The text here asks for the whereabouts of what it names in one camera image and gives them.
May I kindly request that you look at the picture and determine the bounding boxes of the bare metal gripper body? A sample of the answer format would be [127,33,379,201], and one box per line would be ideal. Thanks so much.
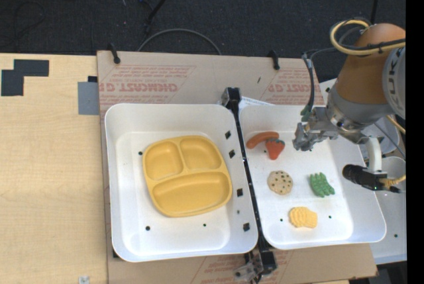
[303,106,364,145]

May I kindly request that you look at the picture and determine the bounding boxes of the orange carrot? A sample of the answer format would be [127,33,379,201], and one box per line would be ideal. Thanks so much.
[266,138,286,161]

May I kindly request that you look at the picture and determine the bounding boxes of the orange sausage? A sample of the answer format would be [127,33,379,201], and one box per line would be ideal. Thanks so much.
[246,131,280,150]

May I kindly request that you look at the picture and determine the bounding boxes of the green grapes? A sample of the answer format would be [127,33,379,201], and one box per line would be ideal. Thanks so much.
[309,172,336,198]

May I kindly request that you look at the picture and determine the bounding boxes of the beige dotted biscuit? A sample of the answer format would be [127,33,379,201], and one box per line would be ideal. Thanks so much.
[267,170,294,195]

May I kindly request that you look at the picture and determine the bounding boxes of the thin black rod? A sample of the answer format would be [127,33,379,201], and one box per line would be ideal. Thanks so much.
[230,100,271,254]

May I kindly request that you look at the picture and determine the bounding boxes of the yellow corn cob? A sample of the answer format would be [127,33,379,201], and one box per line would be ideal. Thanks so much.
[288,206,319,229]

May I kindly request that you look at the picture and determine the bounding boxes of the white plastic tray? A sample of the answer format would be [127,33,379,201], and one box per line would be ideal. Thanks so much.
[104,103,259,263]
[238,103,388,250]

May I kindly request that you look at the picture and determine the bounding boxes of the brown cardboard board red print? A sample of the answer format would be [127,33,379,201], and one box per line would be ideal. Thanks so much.
[96,50,379,284]

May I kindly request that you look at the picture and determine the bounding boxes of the yellow divided plate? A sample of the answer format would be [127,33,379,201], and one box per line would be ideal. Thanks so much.
[142,135,233,218]

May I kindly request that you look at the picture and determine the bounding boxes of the black cylinder on white bracket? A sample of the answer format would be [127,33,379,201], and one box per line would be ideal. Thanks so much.
[342,135,398,193]

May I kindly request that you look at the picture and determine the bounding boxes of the black block with thin wires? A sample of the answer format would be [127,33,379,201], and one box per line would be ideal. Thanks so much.
[221,87,242,109]
[257,248,278,276]

